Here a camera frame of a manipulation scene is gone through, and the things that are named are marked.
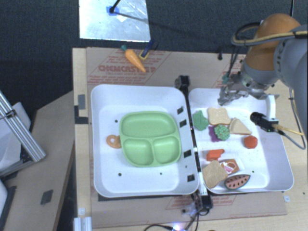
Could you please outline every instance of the white divided tray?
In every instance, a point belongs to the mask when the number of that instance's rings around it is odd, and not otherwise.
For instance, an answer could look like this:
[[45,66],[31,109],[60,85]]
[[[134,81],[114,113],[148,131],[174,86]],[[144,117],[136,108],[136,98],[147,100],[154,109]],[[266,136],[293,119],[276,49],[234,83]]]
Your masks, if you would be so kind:
[[[194,192],[198,173],[186,102],[183,94],[171,87],[99,85],[91,93],[94,186],[105,197],[142,195],[182,195]],[[106,143],[108,135],[119,135],[121,118],[138,111],[162,111],[171,115],[179,129],[180,159],[162,167],[135,167],[122,149]]]
[[[217,102],[219,91],[219,89],[193,89],[189,95],[192,115],[201,110],[204,117],[208,118],[207,109],[209,107],[220,107]],[[294,178],[281,136],[275,132],[265,132],[250,121],[252,112],[267,113],[266,101],[249,96],[234,100],[224,107],[231,119],[235,117],[240,119],[252,131],[252,135],[258,139],[258,145],[255,149],[246,149],[243,143],[245,136],[235,134],[231,134],[226,141],[212,142],[208,128],[203,131],[195,129],[202,167],[209,164],[206,160],[209,150],[224,149],[225,153],[221,155],[219,161],[234,158],[239,164],[240,171],[232,175],[248,174],[251,176],[248,183],[237,190],[228,190],[223,181],[210,190],[217,194],[226,194],[290,189]]]

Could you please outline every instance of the blue tape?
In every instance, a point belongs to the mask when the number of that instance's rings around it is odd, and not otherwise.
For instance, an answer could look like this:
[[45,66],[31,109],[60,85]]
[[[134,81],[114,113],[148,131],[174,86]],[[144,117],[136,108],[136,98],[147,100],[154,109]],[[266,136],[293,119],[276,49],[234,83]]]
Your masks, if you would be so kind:
[[110,10],[111,7],[112,7],[112,6],[107,6],[107,7],[106,7],[107,13],[108,13],[110,16],[115,16],[116,13],[120,13],[120,10],[119,10],[118,7],[115,7],[115,12],[114,12],[114,13],[110,13],[109,10]]

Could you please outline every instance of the gray robot arm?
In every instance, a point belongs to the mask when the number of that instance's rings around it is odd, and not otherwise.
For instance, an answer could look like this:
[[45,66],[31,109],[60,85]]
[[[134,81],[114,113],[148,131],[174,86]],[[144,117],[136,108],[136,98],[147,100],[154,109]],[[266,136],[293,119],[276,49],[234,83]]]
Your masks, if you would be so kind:
[[[284,15],[282,20],[279,16],[281,15],[272,17],[274,18],[272,21],[276,23],[275,26],[278,28],[285,23]],[[272,51],[270,54],[260,53],[265,51],[262,46],[253,54],[249,51],[243,61],[241,71],[230,75],[227,85],[221,88],[218,103],[228,105],[232,100],[248,95],[259,100],[266,99],[267,94],[264,91],[280,79],[294,91],[297,115],[307,138],[307,25],[298,26],[291,31],[306,31],[306,35],[296,37],[294,33],[294,37],[285,38],[277,42],[276,45],[265,47],[265,50]],[[259,62],[261,66],[251,66]]]

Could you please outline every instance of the black cable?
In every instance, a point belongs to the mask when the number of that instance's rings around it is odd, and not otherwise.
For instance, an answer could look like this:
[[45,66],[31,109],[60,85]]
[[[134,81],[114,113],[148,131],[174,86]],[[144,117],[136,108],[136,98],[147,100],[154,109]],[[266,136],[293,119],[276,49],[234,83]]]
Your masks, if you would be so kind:
[[248,30],[248,29],[251,29],[251,28],[255,28],[255,27],[259,27],[260,26],[260,22],[252,22],[252,23],[248,23],[244,26],[241,26],[239,29],[237,29],[237,31],[235,32],[235,39],[237,40],[240,40],[241,38],[239,38],[239,34]]
[[194,231],[197,231],[198,226],[199,226],[199,213],[197,214],[196,227],[195,227]]
[[204,217],[204,216],[206,216],[209,212],[210,212],[210,209],[207,209],[207,212],[206,212],[205,214],[201,214],[201,212],[199,212],[199,215],[202,216],[202,217]]
[[233,68],[233,66],[234,66],[234,64],[236,62],[237,56],[239,54],[240,47],[238,47],[237,50],[235,50],[235,49],[236,49],[236,46],[233,46],[231,60],[230,60],[230,66],[229,66],[229,69],[227,71],[227,77],[230,76],[231,70],[232,70],[232,68]]
[[294,2],[295,0],[291,0],[291,8],[290,8],[290,16],[293,17],[293,13],[294,13]]
[[306,147],[302,147],[300,146],[295,140],[293,140],[289,135],[287,135],[285,132],[281,131],[281,130],[278,130],[277,131],[280,135],[286,137],[288,140],[290,140],[294,145],[296,145],[298,148],[304,150],[306,149]]
[[[298,121],[298,116],[297,116],[297,113],[296,113],[296,110],[295,110],[293,91],[292,91],[291,88],[289,89],[289,94],[290,94],[291,108],[292,108],[292,112],[293,112],[293,115],[294,115],[294,118],[295,118],[295,121],[296,121],[296,124],[297,124],[298,131],[302,132],[301,126],[300,126],[299,121]],[[305,138],[304,138],[303,135],[301,136],[301,138],[302,138],[303,146],[299,146],[299,148],[302,149],[302,150],[305,150],[306,149]]]
[[146,228],[144,229],[144,231],[147,231],[147,230],[148,230],[149,228],[151,228],[151,227],[161,227],[161,228],[164,228],[164,229],[167,229],[167,230],[173,230],[173,227],[171,227],[171,226],[160,225],[160,224],[152,224],[152,225],[146,227]]

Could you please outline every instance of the green plate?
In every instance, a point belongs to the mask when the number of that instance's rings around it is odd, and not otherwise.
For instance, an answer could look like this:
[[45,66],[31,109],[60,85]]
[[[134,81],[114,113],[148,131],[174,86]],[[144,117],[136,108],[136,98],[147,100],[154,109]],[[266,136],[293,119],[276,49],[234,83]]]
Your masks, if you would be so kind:
[[177,162],[181,155],[178,126],[159,111],[133,112],[120,121],[125,158],[137,167],[157,167]]

